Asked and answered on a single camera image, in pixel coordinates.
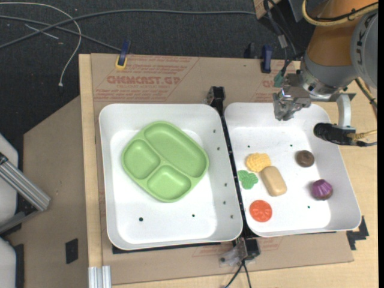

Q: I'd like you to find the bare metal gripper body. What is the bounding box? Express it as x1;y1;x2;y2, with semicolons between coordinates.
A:
280;73;343;107

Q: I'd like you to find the white plastic tray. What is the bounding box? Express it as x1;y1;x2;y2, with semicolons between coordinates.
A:
223;101;362;238
98;103;244;251

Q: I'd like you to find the brown toy doughnut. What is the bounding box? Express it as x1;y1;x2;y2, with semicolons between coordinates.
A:
295;149;316;169

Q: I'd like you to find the yellow toy corn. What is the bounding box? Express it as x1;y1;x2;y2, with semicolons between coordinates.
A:
245;152;272;173

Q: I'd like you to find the beige toy bread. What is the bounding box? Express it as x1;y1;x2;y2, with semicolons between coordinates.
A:
259;166;288;197

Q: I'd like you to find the green toy vegetable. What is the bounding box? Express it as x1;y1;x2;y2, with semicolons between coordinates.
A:
236;169;259;191

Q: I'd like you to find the purple toy cupcake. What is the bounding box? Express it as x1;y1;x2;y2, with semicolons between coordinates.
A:
310;179;334;201

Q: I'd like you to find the brown cardboard board red print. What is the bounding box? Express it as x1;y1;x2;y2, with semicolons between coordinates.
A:
89;52;355;285

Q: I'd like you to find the orange toy slice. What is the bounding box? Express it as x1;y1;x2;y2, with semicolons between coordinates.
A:
249;199;274;223

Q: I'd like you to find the green divided plate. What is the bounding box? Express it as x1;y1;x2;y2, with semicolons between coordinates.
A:
121;120;210;204

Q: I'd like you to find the black cylinder on white bracket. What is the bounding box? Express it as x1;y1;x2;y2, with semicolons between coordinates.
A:
313;92;358;147

